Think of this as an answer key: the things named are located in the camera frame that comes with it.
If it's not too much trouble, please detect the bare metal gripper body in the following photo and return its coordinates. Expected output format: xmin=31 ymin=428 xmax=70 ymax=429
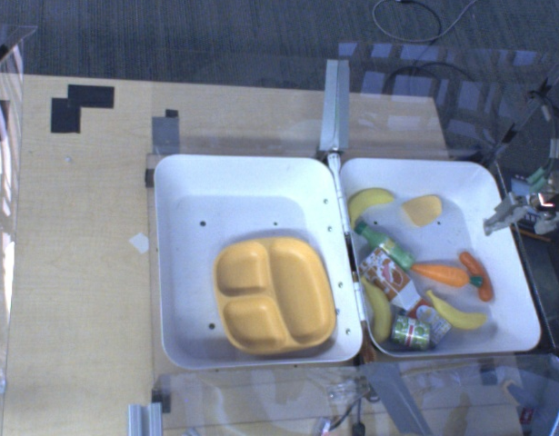
xmin=530 ymin=169 xmax=559 ymax=216

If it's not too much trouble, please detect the white plastic tray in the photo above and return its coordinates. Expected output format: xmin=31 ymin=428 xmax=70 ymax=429
xmin=338 ymin=157 xmax=544 ymax=360
xmin=153 ymin=154 xmax=364 ymax=372

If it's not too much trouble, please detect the orange sausage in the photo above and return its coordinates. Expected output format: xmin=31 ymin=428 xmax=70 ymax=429
xmin=458 ymin=250 xmax=495 ymax=303

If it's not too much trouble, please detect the yellow biscuit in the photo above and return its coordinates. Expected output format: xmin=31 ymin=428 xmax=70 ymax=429
xmin=401 ymin=193 xmax=444 ymax=228

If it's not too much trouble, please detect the orange carrot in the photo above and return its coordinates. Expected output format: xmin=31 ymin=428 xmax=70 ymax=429
xmin=410 ymin=262 xmax=484 ymax=290

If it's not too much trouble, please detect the yellow banana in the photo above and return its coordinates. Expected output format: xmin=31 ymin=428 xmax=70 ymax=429
xmin=347 ymin=187 xmax=396 ymax=229
xmin=424 ymin=289 xmax=489 ymax=332
xmin=360 ymin=276 xmax=394 ymax=344

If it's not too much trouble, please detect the green bottle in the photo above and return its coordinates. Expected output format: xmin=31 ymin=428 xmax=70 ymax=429
xmin=354 ymin=221 xmax=416 ymax=272

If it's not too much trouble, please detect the white and red can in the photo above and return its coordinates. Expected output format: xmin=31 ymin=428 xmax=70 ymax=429
xmin=403 ymin=298 xmax=454 ymax=346

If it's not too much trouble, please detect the orange and white carton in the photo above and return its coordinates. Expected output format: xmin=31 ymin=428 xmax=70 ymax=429
xmin=357 ymin=247 xmax=423 ymax=311

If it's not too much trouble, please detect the green can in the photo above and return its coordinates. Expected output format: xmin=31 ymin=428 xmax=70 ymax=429
xmin=390 ymin=314 xmax=432 ymax=351

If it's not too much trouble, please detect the yellow divided plate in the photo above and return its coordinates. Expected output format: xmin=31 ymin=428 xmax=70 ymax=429
xmin=213 ymin=236 xmax=338 ymax=356

